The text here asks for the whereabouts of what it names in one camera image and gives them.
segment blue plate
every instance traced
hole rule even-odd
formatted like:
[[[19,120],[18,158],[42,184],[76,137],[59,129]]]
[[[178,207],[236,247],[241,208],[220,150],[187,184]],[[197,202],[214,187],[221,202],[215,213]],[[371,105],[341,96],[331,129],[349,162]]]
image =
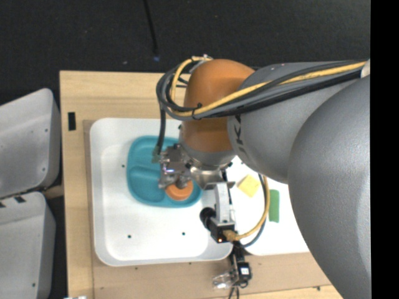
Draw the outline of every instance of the blue plate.
[[[161,166],[151,162],[157,141],[157,136],[142,136],[131,145],[126,173],[130,194],[138,201],[152,206],[188,207],[195,204],[202,196],[202,190],[195,182],[193,192],[184,201],[175,201],[163,189],[158,188]],[[165,138],[162,149],[177,142],[174,138]]]

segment wooden board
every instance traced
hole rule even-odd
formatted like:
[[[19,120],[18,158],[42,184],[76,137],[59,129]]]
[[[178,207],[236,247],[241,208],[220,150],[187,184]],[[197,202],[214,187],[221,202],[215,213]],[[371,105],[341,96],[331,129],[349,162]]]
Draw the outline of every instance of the wooden board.
[[[211,277],[228,268],[227,260],[109,267],[94,253],[84,143],[84,131],[87,133],[90,124],[84,130],[84,121],[106,117],[158,118],[155,85],[160,77],[161,74],[146,73],[60,73],[69,296],[86,295],[89,299],[217,298],[228,294],[211,287]],[[177,99],[181,101],[183,91],[178,91]],[[69,130],[72,113],[75,130]],[[311,254],[248,256],[248,261],[254,278],[249,287],[241,290],[242,295],[330,284]],[[328,298],[340,298],[334,292]]]

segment green block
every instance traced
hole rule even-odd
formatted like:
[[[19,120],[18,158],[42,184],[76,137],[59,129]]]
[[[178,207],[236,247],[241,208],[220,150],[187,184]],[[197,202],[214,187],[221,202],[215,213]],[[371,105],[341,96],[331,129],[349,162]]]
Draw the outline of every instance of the green block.
[[[280,221],[280,192],[276,189],[270,190],[269,221]]]

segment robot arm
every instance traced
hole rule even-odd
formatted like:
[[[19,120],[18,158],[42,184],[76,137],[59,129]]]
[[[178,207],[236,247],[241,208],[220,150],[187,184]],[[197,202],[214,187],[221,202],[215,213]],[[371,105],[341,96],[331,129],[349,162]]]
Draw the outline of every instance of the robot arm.
[[[254,71],[208,57],[183,62],[157,86],[161,116],[182,121],[178,145],[160,152],[158,143],[160,187],[182,199],[192,179],[213,189],[217,209],[201,219],[216,241],[237,240],[222,172],[238,155],[259,174],[289,185],[299,229],[341,295],[371,298],[369,65],[278,64]],[[194,71],[179,107],[174,92],[186,66]]]

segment yellow sponge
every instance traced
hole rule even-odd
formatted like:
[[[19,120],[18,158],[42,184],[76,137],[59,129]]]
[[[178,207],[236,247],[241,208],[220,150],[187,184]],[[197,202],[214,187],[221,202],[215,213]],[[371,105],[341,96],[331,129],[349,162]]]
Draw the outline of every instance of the yellow sponge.
[[[247,175],[245,178],[238,184],[238,188],[242,190],[249,197],[253,197],[257,192],[257,189],[260,187],[261,182],[259,182],[254,176]]]

